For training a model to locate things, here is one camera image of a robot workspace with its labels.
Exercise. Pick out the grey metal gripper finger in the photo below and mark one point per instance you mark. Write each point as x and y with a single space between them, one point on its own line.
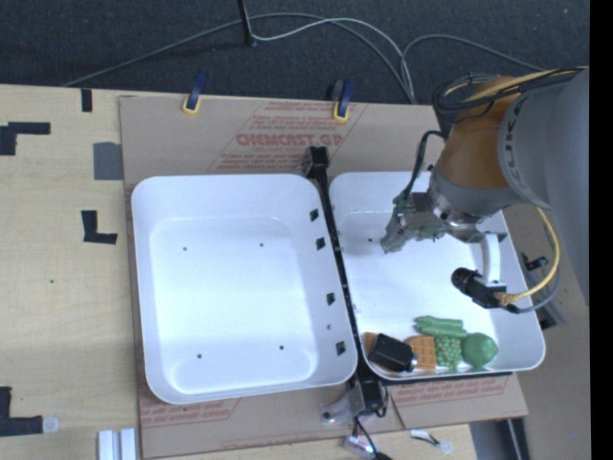
403 237
389 242

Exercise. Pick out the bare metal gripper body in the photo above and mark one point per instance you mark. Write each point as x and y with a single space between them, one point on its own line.
426 216

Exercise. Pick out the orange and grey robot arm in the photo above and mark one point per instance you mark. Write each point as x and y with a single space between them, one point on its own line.
541 142

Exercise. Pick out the white plastic tray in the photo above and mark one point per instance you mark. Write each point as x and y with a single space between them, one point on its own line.
230 285
412 285

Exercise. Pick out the green bean pods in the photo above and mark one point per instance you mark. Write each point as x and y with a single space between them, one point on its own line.
439 326

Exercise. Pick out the black box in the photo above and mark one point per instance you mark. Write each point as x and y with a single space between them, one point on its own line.
390 352

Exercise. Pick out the orange waffle biscuit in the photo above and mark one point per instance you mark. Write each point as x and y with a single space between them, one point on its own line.
425 352

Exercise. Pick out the green peas block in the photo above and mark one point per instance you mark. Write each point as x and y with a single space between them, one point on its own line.
448 352

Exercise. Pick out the green lime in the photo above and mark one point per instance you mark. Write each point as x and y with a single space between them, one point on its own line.
479 350

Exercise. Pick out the brown cardboard board red print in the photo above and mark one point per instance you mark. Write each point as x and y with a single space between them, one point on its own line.
201 137

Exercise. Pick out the black cylinder on white bracket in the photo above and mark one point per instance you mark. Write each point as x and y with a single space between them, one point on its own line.
479 286

